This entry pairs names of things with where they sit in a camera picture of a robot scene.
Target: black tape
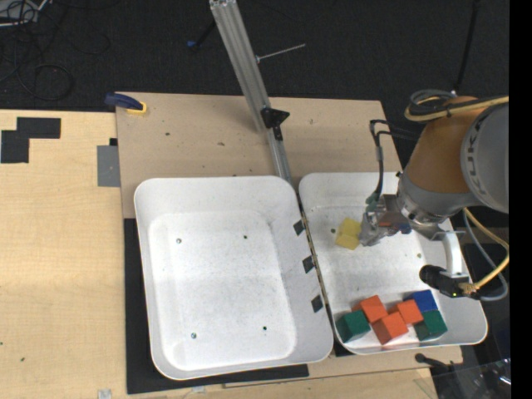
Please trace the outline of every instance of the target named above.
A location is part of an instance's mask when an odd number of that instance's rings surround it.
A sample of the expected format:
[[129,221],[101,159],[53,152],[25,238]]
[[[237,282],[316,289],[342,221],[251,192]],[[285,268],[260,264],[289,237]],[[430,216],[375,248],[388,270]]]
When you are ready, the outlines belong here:
[[296,234],[299,236],[304,230],[305,225],[302,220],[299,220],[294,226],[293,229],[296,231]]
[[28,139],[59,139],[61,118],[18,117],[17,131]]
[[18,117],[16,130],[2,131],[0,163],[28,163],[30,139],[59,139],[61,118]]
[[314,313],[316,313],[323,307],[322,297],[319,294],[315,298],[313,298],[313,301],[311,303],[313,305]]
[[303,260],[303,267],[305,268],[305,273],[309,273],[313,269],[313,256],[308,256],[306,259]]
[[20,135],[16,130],[2,131],[2,150],[0,150],[0,163],[27,163],[29,162],[30,140]]

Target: wooden block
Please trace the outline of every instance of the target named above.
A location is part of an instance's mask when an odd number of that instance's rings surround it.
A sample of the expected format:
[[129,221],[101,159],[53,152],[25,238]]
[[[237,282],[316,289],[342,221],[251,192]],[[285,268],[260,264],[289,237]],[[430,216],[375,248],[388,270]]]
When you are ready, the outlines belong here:
[[408,327],[399,312],[390,313],[376,321],[372,326],[381,344],[386,344],[394,338],[408,333]]
[[346,217],[338,228],[335,244],[346,249],[355,249],[358,246],[358,234],[361,231],[359,222]]
[[414,325],[420,341],[433,340],[447,331],[447,326],[439,310],[423,313],[423,321]]
[[417,307],[416,300],[412,298],[396,304],[389,312],[399,312],[406,325],[420,323],[423,320],[421,310]]
[[343,342],[360,338],[372,330],[362,310],[343,315],[336,322],[336,328]]
[[375,323],[388,314],[378,295],[364,298],[360,303],[353,306],[351,310],[355,312],[359,309],[364,312],[369,323]]
[[436,300],[434,299],[430,289],[416,291],[408,296],[405,300],[410,299],[416,300],[417,307],[421,313],[429,312],[431,310],[438,310],[438,305],[436,304]]

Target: blue block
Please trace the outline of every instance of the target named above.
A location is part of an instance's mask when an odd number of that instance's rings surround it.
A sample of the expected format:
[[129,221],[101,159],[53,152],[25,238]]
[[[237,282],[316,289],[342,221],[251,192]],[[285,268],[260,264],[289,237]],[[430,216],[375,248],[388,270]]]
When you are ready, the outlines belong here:
[[416,291],[415,293],[412,293],[407,298],[405,298],[405,300],[409,300],[411,298],[416,301],[417,307],[419,308],[421,313],[430,312],[431,310],[439,310],[438,305],[436,304],[436,300],[434,299],[434,296],[432,295],[432,291],[430,289]]

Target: green block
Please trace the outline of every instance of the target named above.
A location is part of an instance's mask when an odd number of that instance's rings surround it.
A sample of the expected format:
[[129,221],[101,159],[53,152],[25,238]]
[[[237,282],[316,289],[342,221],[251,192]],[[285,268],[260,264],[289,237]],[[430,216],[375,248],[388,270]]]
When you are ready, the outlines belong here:
[[336,328],[343,342],[360,338],[372,330],[362,310],[343,315],[336,322]]
[[414,325],[420,341],[433,340],[447,331],[447,326],[439,310],[429,310],[423,314],[423,322]]

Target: orange block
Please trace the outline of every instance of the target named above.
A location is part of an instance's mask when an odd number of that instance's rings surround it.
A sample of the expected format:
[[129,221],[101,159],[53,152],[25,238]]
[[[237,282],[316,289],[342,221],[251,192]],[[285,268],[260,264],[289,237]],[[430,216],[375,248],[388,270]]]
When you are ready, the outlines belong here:
[[399,312],[390,313],[373,324],[373,331],[381,344],[408,333],[408,327]]
[[366,319],[369,323],[375,323],[388,314],[384,304],[382,304],[381,299],[377,295],[364,298],[361,302],[352,307],[353,312],[360,309],[362,309],[366,315]]
[[404,302],[396,304],[390,309],[390,313],[394,312],[399,312],[406,324],[411,323],[413,325],[414,323],[420,323],[423,320],[423,315],[421,315],[421,311],[417,307],[416,300],[414,299],[405,300]]

